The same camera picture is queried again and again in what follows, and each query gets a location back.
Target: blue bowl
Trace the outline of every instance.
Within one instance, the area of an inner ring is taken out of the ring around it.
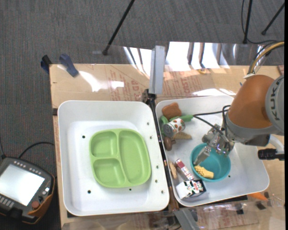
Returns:
[[[199,165],[204,167],[206,170],[214,173],[213,179],[208,179],[202,177],[194,168],[193,162],[197,158],[198,154],[202,151],[202,149],[206,146],[206,143],[202,143],[196,146],[190,156],[190,162],[193,172],[197,177],[206,182],[219,182],[228,176],[230,171],[230,159],[228,156],[223,154],[218,154],[215,149],[212,149],[210,152],[210,156],[207,157],[203,162]]]

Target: orange object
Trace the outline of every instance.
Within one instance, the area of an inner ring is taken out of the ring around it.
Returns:
[[[268,200],[264,195],[262,195],[261,193],[252,193],[252,194],[248,194],[248,196],[260,199],[260,200]]]

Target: gray carpet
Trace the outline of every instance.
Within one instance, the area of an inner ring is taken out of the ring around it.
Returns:
[[[44,55],[59,63],[97,63],[92,44],[107,44],[131,0],[0,0],[0,138],[8,156],[39,141],[54,142],[49,75]],[[113,45],[152,49],[156,42],[242,43],[243,0],[136,0]],[[248,43],[284,40],[285,0],[253,0]],[[249,0],[243,9],[245,28]],[[53,146],[40,144],[23,158],[53,174]],[[0,215],[0,230],[58,230],[58,197],[30,226]]]

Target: blue clip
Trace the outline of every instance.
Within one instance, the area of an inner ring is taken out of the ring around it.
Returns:
[[[60,55],[60,62],[61,62],[61,64],[67,66],[67,72],[69,74],[71,74],[73,77],[75,77],[77,74],[79,74],[79,72],[77,71],[77,69],[75,68],[75,66],[72,63],[71,58],[68,55],[61,54]]]

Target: green plate compartment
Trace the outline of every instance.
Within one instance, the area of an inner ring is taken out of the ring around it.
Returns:
[[[91,167],[95,179],[106,187],[128,187],[145,183],[151,165],[143,137],[132,129],[96,132],[90,139]]]

